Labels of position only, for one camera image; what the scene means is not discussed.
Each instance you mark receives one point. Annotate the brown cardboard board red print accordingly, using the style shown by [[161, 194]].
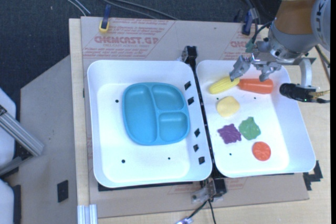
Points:
[[162, 39]]

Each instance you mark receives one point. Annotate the green lettuce leaf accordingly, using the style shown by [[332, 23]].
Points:
[[249, 129]]

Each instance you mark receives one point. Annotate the yellow lemon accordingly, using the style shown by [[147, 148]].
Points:
[[228, 106]]

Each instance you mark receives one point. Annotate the purple grapes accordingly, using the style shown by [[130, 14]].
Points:
[[229, 133]]

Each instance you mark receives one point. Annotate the orange carrot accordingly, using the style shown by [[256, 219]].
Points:
[[256, 85]]

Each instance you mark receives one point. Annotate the orange round slice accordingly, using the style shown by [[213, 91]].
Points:
[[261, 151]]

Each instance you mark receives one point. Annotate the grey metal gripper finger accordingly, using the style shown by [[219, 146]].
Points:
[[267, 72], [240, 66]]

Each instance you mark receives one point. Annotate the white plastic tray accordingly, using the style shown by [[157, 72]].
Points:
[[110, 123], [278, 123]]

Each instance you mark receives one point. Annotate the blue divided plate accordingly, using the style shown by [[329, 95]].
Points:
[[143, 115]]

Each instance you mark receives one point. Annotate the yellow corn cob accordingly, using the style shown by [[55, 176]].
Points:
[[220, 85]]

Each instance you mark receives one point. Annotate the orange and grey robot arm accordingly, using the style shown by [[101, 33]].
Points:
[[296, 13]]

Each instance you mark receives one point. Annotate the black cylinder on white bracket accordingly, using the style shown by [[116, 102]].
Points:
[[294, 91]]

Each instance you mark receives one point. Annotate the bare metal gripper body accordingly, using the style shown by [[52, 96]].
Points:
[[270, 53]]

